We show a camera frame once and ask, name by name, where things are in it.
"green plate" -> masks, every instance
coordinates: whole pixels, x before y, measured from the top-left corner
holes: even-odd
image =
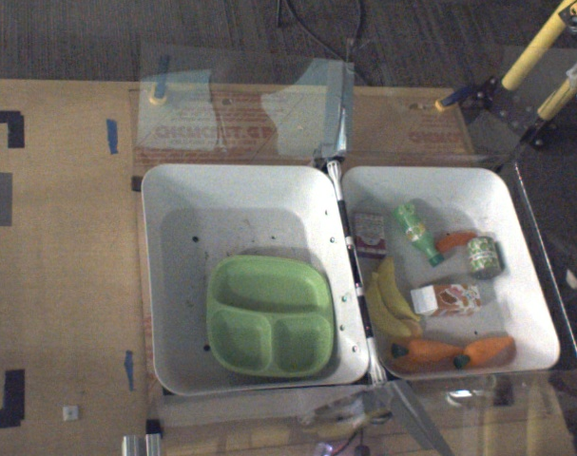
[[[215,358],[238,373],[305,377],[330,360],[335,339],[326,278],[275,256],[231,256],[210,277],[207,333]]]

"green bottle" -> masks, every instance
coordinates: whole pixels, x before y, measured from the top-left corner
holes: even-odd
[[[392,214],[398,220],[409,241],[417,250],[425,254],[433,267],[444,261],[442,254],[435,249],[432,234],[417,215],[414,204],[411,202],[402,204],[395,208]]]

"small can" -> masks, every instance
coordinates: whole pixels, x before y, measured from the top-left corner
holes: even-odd
[[[491,237],[476,237],[468,242],[468,259],[474,277],[493,278],[501,274],[501,263]]]

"yellow handle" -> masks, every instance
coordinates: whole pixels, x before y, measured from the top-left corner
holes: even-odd
[[[575,1],[576,0],[563,0],[554,13],[552,13],[548,21],[504,76],[501,84],[505,89],[508,91],[516,90],[535,65],[539,63],[546,51],[565,30],[565,22],[563,22],[559,13]]]
[[[554,90],[537,109],[537,115],[542,120],[552,120],[576,94],[577,80],[573,83],[569,78],[565,79],[561,86]]]

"banana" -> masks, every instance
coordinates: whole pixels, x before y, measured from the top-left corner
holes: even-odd
[[[376,271],[378,272],[378,287],[381,292],[381,299],[383,299],[383,303],[387,308],[398,319],[412,319],[418,323],[421,320],[421,316],[413,312],[404,295],[395,284],[394,259],[391,256],[386,256]]]
[[[400,321],[411,330],[411,336],[413,338],[420,338],[423,336],[423,328],[421,328],[421,325],[418,322],[413,321],[412,319],[400,319]]]
[[[364,296],[366,297],[368,312],[375,328],[388,336],[411,336],[409,327],[395,317],[386,307],[383,299],[381,299],[381,292],[378,287],[378,274],[376,272],[373,272],[373,277]]]

